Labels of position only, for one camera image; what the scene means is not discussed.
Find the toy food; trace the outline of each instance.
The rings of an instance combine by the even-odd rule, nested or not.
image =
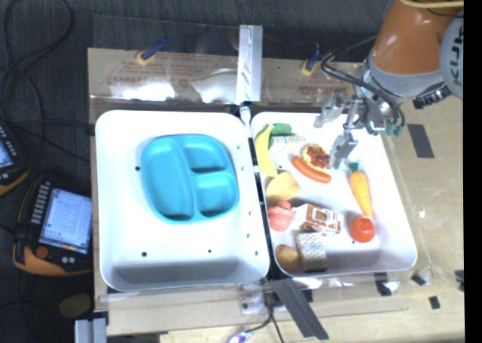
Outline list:
[[[324,271],[328,267],[322,236],[318,232],[301,232],[294,237],[303,272]]]
[[[270,138],[270,154],[296,154],[305,143],[304,136],[289,134],[275,135]]]
[[[293,176],[283,171],[269,181],[266,187],[266,196],[272,201],[287,201],[300,191],[300,186]]]
[[[280,244],[276,247],[275,254],[279,266],[286,271],[293,271],[300,260],[298,251],[295,248],[284,244]]]
[[[329,156],[320,145],[309,144],[301,151],[301,159],[312,169],[324,172],[328,166]]]
[[[264,174],[270,177],[278,175],[278,170],[271,161],[270,154],[268,152],[270,133],[273,128],[274,124],[268,124],[267,127],[255,138],[255,150],[256,158],[258,159],[258,166]]]
[[[285,231],[291,225],[296,212],[291,210],[288,201],[280,201],[276,206],[268,209],[270,228],[274,231]]]
[[[316,205],[307,204],[306,219],[300,225],[304,231],[317,231],[322,236],[335,236],[341,232],[343,215]]]
[[[272,136],[291,134],[291,125],[290,124],[275,123],[273,126],[274,127],[273,127],[273,129],[271,130],[271,133],[270,133],[270,135],[272,135]]]
[[[354,241],[367,243],[375,237],[375,227],[371,221],[373,215],[371,211],[370,187],[364,173],[358,171],[358,164],[352,162],[348,165],[352,170],[349,176],[349,186],[352,189],[356,202],[360,206],[365,216],[354,219],[349,225],[349,235]]]
[[[361,211],[371,219],[371,197],[367,176],[358,171],[357,163],[352,162],[348,166],[352,170],[352,174],[349,176],[349,186],[352,189],[353,195],[355,196],[356,202],[358,202]]]
[[[374,224],[366,217],[357,217],[349,224],[349,235],[354,241],[367,243],[375,237]]]
[[[312,179],[313,181],[321,183],[329,183],[331,181],[331,176],[329,174],[313,169],[312,167],[308,166],[308,164],[306,164],[301,157],[298,157],[297,155],[295,155],[291,159],[291,163],[296,170],[298,170],[304,176]]]

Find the toy banana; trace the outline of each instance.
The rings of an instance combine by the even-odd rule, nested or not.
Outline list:
[[[258,166],[260,170],[267,176],[274,177],[278,175],[278,170],[274,163],[271,161],[268,153],[268,147],[270,143],[271,130],[274,128],[274,124],[268,124],[266,129],[261,131],[255,138],[255,150],[256,157],[258,158]]]

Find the gray carpet floor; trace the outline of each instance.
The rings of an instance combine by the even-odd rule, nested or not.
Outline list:
[[[12,75],[0,95],[5,120],[87,123],[87,48],[95,44],[96,15],[275,26],[298,41],[320,42],[332,50],[377,33],[390,0],[63,1],[65,4],[60,0],[0,0],[0,12],[5,15],[0,36],[2,74],[13,61],[41,50],[68,30],[66,38],[51,51],[17,64],[22,75]],[[354,51],[344,59],[363,60],[365,54]],[[90,183],[89,137],[84,126],[31,123],[14,132],[24,144],[32,172],[27,181],[0,197],[0,224],[8,227],[14,227],[35,173],[50,170]],[[58,279],[25,274],[14,267],[11,254],[12,236],[0,228],[0,343],[74,341],[74,321],[61,315],[59,304],[76,293],[91,293],[91,277]]]

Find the black tape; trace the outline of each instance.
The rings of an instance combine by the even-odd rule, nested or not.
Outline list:
[[[386,272],[376,273],[374,274],[374,276],[375,276],[375,285],[377,286],[378,293],[381,296],[391,296],[392,291],[390,290],[390,288],[388,288],[385,285],[385,283],[387,283],[389,280],[389,277],[386,274]]]
[[[95,136],[96,135],[96,125],[95,124],[89,123],[89,125],[87,126],[87,134],[89,136]]]
[[[434,158],[434,152],[430,146],[429,137],[427,136],[423,124],[409,124],[408,131],[412,138],[416,156],[418,158]]]
[[[301,293],[309,303],[313,303],[313,291],[311,289],[302,289]]]
[[[457,281],[459,282],[459,289],[462,291],[462,292],[465,292],[464,291],[464,270],[463,269],[459,269],[457,271],[454,271],[454,274],[457,278]]]
[[[279,296],[290,313],[304,338],[312,336],[318,340],[329,339],[327,332],[313,312],[307,299],[302,295],[296,283],[291,279],[274,280],[271,287]]]
[[[418,285],[422,286],[424,285],[425,283],[427,283],[425,280],[423,280],[418,274],[413,274],[413,276],[411,277],[411,279],[413,281],[415,281],[415,283],[417,283]]]
[[[432,306],[432,310],[437,310],[440,308],[440,302],[438,301],[437,296],[429,297],[430,305]]]
[[[111,293],[121,293],[120,291],[117,291],[116,289],[107,286],[107,293],[110,295]]]
[[[92,319],[105,319],[105,325],[108,326],[108,311],[94,311]]]

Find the blue divided plate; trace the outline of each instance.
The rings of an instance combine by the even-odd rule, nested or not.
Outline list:
[[[142,183],[151,208],[172,223],[223,216],[239,201],[233,164],[212,136],[160,136],[141,155]]]

